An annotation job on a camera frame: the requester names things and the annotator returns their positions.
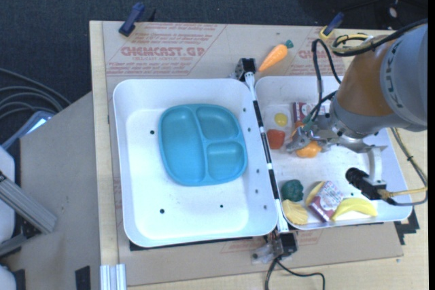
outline orange carrot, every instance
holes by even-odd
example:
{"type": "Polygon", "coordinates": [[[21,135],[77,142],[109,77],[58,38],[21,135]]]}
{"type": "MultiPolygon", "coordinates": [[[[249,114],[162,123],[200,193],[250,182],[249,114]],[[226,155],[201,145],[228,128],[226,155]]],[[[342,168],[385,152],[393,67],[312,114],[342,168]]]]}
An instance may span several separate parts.
{"type": "Polygon", "coordinates": [[[260,65],[258,71],[264,71],[271,66],[275,65],[279,61],[283,60],[285,56],[287,56],[288,49],[293,47],[293,43],[290,40],[284,44],[280,43],[276,45],[272,51],[269,52],[267,57],[263,60],[263,63],[260,65]]]}

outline white tray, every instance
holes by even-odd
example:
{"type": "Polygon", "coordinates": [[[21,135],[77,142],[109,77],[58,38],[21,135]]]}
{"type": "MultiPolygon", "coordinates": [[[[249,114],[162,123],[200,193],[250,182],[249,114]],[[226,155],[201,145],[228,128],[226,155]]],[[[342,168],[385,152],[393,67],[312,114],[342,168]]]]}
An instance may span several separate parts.
{"type": "MultiPolygon", "coordinates": [[[[334,92],[338,83],[333,77],[324,77],[324,96],[334,92]]],[[[264,127],[276,128],[273,117],[276,113],[289,116],[289,125],[284,130],[287,135],[294,129],[290,107],[293,102],[317,102],[317,82],[310,76],[263,77],[256,84],[258,104],[260,106],[264,127]]],[[[377,136],[366,138],[368,145],[386,145],[382,151],[382,179],[387,182],[389,191],[406,190],[406,183],[400,170],[392,144],[384,129],[377,136]]],[[[345,197],[362,197],[360,191],[350,185],[345,173],[351,167],[369,172],[368,156],[357,154],[344,147],[333,147],[330,151],[319,153],[315,158],[299,158],[295,153],[289,154],[285,146],[279,150],[271,150],[271,158],[275,171],[275,178],[279,189],[290,179],[299,179],[304,186],[304,198],[301,203],[305,208],[305,199],[313,186],[319,181],[331,180],[338,185],[345,197]]],[[[398,196],[398,202],[410,202],[409,195],[398,196]]],[[[402,221],[411,211],[410,206],[392,206],[384,201],[371,201],[377,208],[378,216],[367,217],[361,213],[352,212],[342,215],[337,222],[322,222],[309,209],[309,219],[306,225],[294,225],[300,230],[313,230],[341,225],[357,225],[363,223],[380,223],[384,221],[402,221]]]]}
{"type": "Polygon", "coordinates": [[[140,247],[262,236],[277,212],[252,97],[235,79],[130,79],[113,95],[122,212],[128,238],[140,247]],[[160,156],[158,121],[169,107],[210,103],[239,121],[247,168],[234,181],[198,187],[177,184],[160,156]]]}

